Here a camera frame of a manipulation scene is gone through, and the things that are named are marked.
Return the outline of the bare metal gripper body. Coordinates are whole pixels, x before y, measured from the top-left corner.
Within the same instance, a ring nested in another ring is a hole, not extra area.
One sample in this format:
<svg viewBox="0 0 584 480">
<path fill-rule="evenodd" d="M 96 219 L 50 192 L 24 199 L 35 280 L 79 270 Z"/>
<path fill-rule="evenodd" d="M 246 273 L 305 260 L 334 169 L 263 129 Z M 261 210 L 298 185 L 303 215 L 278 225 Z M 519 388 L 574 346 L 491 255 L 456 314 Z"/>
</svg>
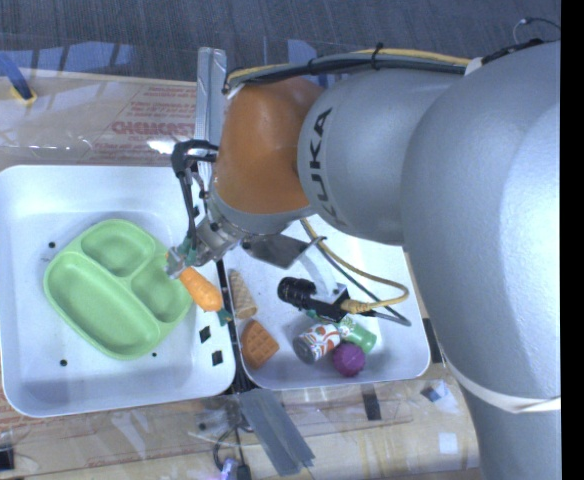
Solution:
<svg viewBox="0 0 584 480">
<path fill-rule="evenodd" d="M 195 252 L 194 265 L 220 260 L 245 237 L 245 232 L 224 218 L 213 221 L 204 217 L 196 226 L 191 245 Z"/>
</svg>

